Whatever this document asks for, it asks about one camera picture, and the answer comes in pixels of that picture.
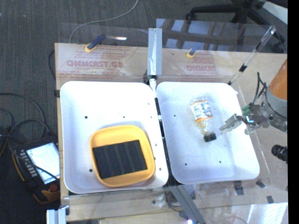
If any black cylinder on white bracket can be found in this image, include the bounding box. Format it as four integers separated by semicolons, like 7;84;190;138
271;144;288;164

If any black striped rectangular pad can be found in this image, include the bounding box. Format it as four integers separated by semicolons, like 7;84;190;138
92;139;149;180

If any yellow plate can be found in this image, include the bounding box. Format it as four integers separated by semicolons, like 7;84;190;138
88;124;157;188

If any clear plastic bottle orange label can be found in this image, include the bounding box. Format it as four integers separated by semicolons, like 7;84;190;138
189;96;218;143

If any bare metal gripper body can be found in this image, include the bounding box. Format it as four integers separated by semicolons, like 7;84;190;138
243;104;288;135

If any black office chair base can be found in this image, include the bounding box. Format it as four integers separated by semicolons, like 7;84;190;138
185;0;288;54

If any white plastic tray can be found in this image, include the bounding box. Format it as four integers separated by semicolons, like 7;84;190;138
59;80;170;195
155;81;261;185

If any brown cardboard board red print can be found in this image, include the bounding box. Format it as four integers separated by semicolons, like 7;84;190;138
54;42;288;222

